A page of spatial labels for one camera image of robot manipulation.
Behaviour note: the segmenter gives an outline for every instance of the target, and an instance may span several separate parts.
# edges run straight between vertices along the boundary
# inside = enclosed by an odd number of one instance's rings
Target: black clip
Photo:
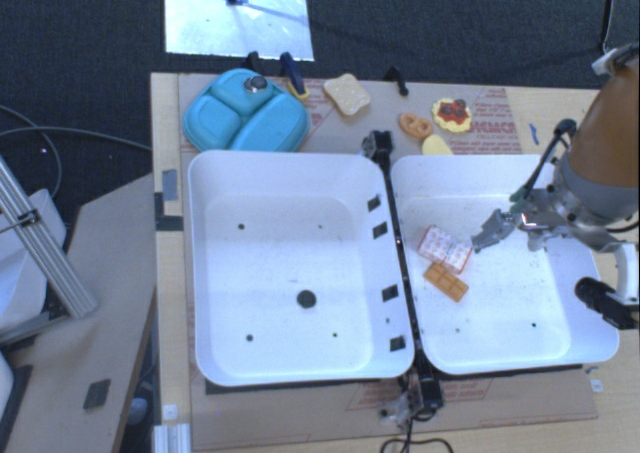
[[[384,81],[397,81],[398,91],[400,92],[400,95],[401,96],[409,95],[409,89],[407,88],[407,83],[405,82],[404,76],[402,76],[400,69],[398,69],[398,66],[392,65],[387,71],[387,74],[385,74],[382,79]]]
[[[249,53],[240,64],[240,67],[244,67],[245,69],[249,69],[250,71],[264,76],[264,66],[262,65],[262,60],[260,59],[260,55],[258,55],[257,51]]]
[[[291,53],[285,51],[280,55],[280,64],[282,66],[280,76],[286,76],[289,78],[290,85],[288,85],[288,87],[289,90],[292,91],[292,94],[300,101],[307,99],[309,97],[309,92],[304,86],[302,73],[300,73],[300,69],[298,69],[298,65],[291,56]]]
[[[362,154],[378,163],[380,158],[388,158],[393,151],[393,138],[390,131],[372,131],[362,141]]]
[[[40,222],[42,217],[40,216],[40,212],[34,208],[27,211],[26,213],[23,213],[22,215],[17,217],[17,219],[18,221],[15,224],[11,224],[10,226],[5,227],[4,229],[0,229],[0,234],[6,231],[10,231],[11,229],[15,229],[17,227],[27,227],[29,225],[36,224]]]

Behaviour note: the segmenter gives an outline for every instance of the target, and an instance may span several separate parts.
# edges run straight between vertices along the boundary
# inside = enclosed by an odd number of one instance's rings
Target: toy sink
[[[385,180],[355,155],[206,151],[188,174],[195,350],[223,386],[393,378],[414,362],[451,374],[611,357],[618,332],[573,295],[590,251],[529,252],[515,231],[472,254],[456,303],[416,250],[435,224],[470,241],[537,156],[416,156],[392,171],[413,298],[406,299]],[[546,184],[550,174],[541,175]]]

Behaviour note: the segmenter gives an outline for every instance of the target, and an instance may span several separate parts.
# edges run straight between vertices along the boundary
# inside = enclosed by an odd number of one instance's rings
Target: wooden table
[[[98,307],[52,325],[13,351],[32,366],[7,453],[117,453],[154,317],[151,175],[81,208],[68,258]],[[85,407],[92,386],[104,401]]]
[[[168,217],[183,215],[180,191],[182,188],[180,167],[183,161],[180,151],[181,142],[184,143],[184,139],[181,139],[180,135],[179,112],[181,109],[184,111],[185,103],[188,104],[195,95],[193,89],[190,90],[189,96],[180,94],[180,89],[185,83],[184,78],[189,77],[177,74],[154,74],[151,78],[154,191],[162,195],[164,177],[168,174],[177,177],[178,192],[175,198],[164,201],[164,214]],[[194,88],[203,88],[212,77],[200,75],[191,78],[196,79]],[[312,84],[317,90],[318,82]],[[319,113],[318,117],[314,117],[314,127],[316,122],[319,125],[303,145],[303,151],[326,150],[327,152],[355,153],[359,150],[362,138],[370,130],[392,129],[396,131],[397,145],[394,151],[396,157],[414,152],[418,154],[418,145],[401,133],[397,133],[398,113],[410,111],[428,116],[433,95],[440,97],[487,95],[485,87],[409,84],[409,98],[401,98],[394,83],[362,82],[362,84],[372,96],[371,109],[362,117],[356,116],[351,119],[344,119],[335,111],[324,115]],[[535,88],[501,88],[501,90],[512,113],[519,147],[523,153],[534,154],[542,152],[552,136],[554,126],[560,119],[569,117],[580,122],[596,94],[591,90]],[[538,143],[534,141],[531,126],[537,131]],[[513,148],[513,140],[510,147],[507,145],[508,148]],[[637,241],[637,231],[628,233],[627,238]],[[159,231],[156,235],[156,248],[163,424],[171,426],[191,421],[183,233],[175,230]],[[616,280],[612,259],[597,256],[596,264],[604,280]],[[456,453],[636,451],[640,444],[640,428],[637,426],[637,414],[640,410],[640,378],[638,377],[640,357],[637,331],[621,333],[621,345],[616,356],[609,362],[591,366],[591,368],[589,377],[601,381],[604,388],[603,392],[594,395],[599,413],[598,419],[443,432],[437,435],[445,437]],[[375,437],[259,447],[251,451],[369,453],[377,451],[381,442],[380,437]],[[444,448],[438,445],[433,445],[431,449],[434,452],[444,451]]]

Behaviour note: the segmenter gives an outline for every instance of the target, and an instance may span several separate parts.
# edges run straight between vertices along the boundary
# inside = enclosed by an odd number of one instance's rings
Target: black cable
[[[74,133],[78,135],[83,135],[87,137],[95,137],[100,138],[102,140],[109,140],[110,142],[117,142],[120,144],[128,145],[129,147],[135,147],[136,149],[142,149],[143,151],[151,151],[151,147],[140,144],[138,142],[134,142],[132,140],[127,140],[126,138],[114,137],[112,135],[107,135],[105,133],[98,133],[97,131],[90,131],[87,129],[78,129],[78,128],[65,128],[60,126],[30,126],[28,128],[15,128],[7,131],[3,131],[0,133],[0,138],[6,135],[13,135],[16,133],[23,133],[27,131],[53,131],[57,133]]]
[[[400,389],[402,389],[402,392],[407,392],[409,390],[409,384],[407,383],[407,381],[404,379],[404,376],[399,376],[397,378],[398,381],[398,385],[400,386]]]
[[[5,113],[11,115],[12,117],[15,117],[16,119],[24,122],[25,124],[28,124],[31,127],[38,127],[38,125],[35,122],[33,122],[27,116],[22,115],[20,112],[15,111],[13,108],[9,108],[8,106],[0,105],[0,111],[3,111]],[[47,135],[46,133],[44,133],[42,131],[40,131],[39,133],[40,133],[40,136],[42,136],[44,141],[47,143],[47,145],[51,148],[51,151],[53,152],[53,156],[56,159],[58,177],[56,178],[56,184],[53,187],[53,190],[51,192],[51,198],[55,199],[56,196],[58,195],[58,192],[60,191],[60,186],[62,185],[62,172],[63,172],[62,171],[62,160],[60,159],[60,153],[58,152],[58,149],[56,148],[55,144],[53,143],[53,141],[51,140],[49,135]]]
[[[633,224],[627,225],[625,227],[619,227],[619,228],[607,227],[607,232],[608,233],[626,233],[629,231],[633,231],[636,227],[638,227],[638,225],[640,225],[640,221],[636,220]]]
[[[424,411],[428,411],[430,414],[428,417],[418,417],[420,416],[420,414]],[[428,409],[423,409],[420,410],[416,413],[416,415],[414,417],[412,417],[409,421],[409,424],[407,425],[407,436],[404,439],[387,439],[386,441],[384,441],[382,443],[382,446],[380,446],[380,453],[385,453],[387,447],[390,444],[402,444],[402,449],[398,452],[398,453],[410,453],[409,452],[409,448],[414,445],[414,446],[423,446],[426,444],[434,444],[434,443],[439,443],[444,445],[445,448],[447,448],[447,451],[449,453],[455,453],[453,451],[453,447],[451,446],[451,444],[449,444],[447,441],[445,441],[444,439],[424,439],[424,440],[420,440],[420,441],[416,441],[416,440],[412,440],[412,434],[413,434],[413,422],[414,421],[418,421],[421,423],[424,423],[426,421],[429,421],[433,416],[435,416],[435,412],[428,410]]]
[[[142,373],[140,376],[138,376],[138,382],[136,383],[136,388],[133,391],[133,394],[135,395],[138,390],[140,389],[140,387],[142,387],[142,384],[144,383],[144,381],[147,379],[147,377],[149,375],[151,375],[155,370],[156,367],[158,365],[158,358],[156,357],[156,359],[153,361],[153,363],[151,364],[151,366],[149,366],[149,368],[147,369],[147,371],[145,371],[144,373]]]
[[[540,157],[540,161],[538,162],[538,166],[533,171],[533,174],[529,177],[527,182],[524,184],[524,194],[522,199],[526,199],[529,197],[531,192],[533,191],[533,187],[538,180],[538,176],[540,176],[540,172],[542,172],[542,168],[544,167],[547,158],[551,155],[551,152],[558,144],[558,142],[562,142],[562,144],[568,148],[567,142],[562,138],[562,136],[567,133],[569,134],[569,138],[572,138],[575,135],[577,130],[576,122],[572,119],[563,119],[561,120],[556,128],[553,130],[553,138],[549,142],[549,145],[545,149],[544,153]]]

